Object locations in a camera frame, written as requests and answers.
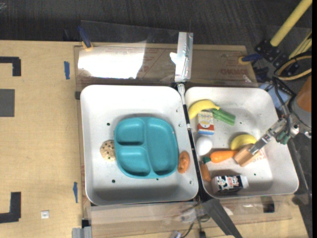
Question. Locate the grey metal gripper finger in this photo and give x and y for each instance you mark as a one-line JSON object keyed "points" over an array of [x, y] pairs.
{"points": [[260, 144]]}

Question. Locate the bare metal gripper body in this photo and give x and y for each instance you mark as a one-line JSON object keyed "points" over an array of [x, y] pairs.
{"points": [[281, 129]]}

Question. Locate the pale wooden block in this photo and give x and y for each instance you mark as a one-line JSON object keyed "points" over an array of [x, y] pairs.
{"points": [[244, 157]]}

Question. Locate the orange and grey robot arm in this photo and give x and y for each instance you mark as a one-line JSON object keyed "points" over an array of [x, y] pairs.
{"points": [[303, 100]]}

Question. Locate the yellow banana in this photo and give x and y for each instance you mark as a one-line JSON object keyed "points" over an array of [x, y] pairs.
{"points": [[198, 106], [242, 140]]}

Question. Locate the orange carrot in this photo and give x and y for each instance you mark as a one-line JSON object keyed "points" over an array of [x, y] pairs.
{"points": [[221, 156]]}

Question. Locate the white plastic tray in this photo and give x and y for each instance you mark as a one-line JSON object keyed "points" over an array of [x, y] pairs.
{"points": [[250, 103], [138, 100]]}

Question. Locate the green toy asparagus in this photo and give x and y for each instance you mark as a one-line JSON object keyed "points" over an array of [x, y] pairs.
{"points": [[225, 117]]}

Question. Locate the black and white milk carton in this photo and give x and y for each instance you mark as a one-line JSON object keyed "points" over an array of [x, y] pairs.
{"points": [[229, 184]]}

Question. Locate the white egg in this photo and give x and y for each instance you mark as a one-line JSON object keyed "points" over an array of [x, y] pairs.
{"points": [[203, 145]]}

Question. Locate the white and orange carton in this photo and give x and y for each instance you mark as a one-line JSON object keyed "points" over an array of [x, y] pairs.
{"points": [[205, 123]]}

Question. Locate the orange sausage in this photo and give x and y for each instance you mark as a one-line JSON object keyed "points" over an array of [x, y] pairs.
{"points": [[205, 172]]}

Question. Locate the orange toy bread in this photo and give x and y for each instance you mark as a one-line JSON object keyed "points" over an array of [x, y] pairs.
{"points": [[183, 162]]}

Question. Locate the blue divided plate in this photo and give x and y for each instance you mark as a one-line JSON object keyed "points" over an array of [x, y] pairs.
{"points": [[161, 145]]}

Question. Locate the beige chocolate chip biscuit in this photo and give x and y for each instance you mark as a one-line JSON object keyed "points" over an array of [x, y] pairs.
{"points": [[107, 151]]}

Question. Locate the small white square tile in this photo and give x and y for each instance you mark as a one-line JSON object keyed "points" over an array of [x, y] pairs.
{"points": [[44, 214]]}

